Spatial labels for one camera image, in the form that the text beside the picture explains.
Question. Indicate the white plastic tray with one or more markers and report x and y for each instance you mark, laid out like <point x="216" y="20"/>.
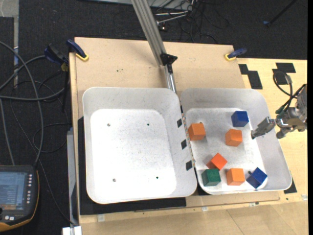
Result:
<point x="247" y="153"/>
<point x="137" y="150"/>

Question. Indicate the blue cube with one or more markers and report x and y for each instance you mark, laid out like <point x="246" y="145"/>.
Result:
<point x="239" y="118"/>
<point x="257" y="177"/>

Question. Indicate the orange cube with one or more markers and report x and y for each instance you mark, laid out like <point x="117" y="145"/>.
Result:
<point x="218" y="161"/>
<point x="196" y="131"/>
<point x="235" y="176"/>
<point x="233" y="137"/>

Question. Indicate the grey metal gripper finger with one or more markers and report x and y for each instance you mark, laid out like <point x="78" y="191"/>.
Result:
<point x="283" y="132"/>
<point x="262" y="127"/>

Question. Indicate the pale wood board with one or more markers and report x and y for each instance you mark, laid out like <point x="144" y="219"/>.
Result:
<point x="127" y="65"/>

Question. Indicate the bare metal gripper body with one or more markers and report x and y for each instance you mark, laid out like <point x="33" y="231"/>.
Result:
<point x="297" y="120"/>

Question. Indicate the green cube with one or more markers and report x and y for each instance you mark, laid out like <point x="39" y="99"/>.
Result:
<point x="211" y="177"/>

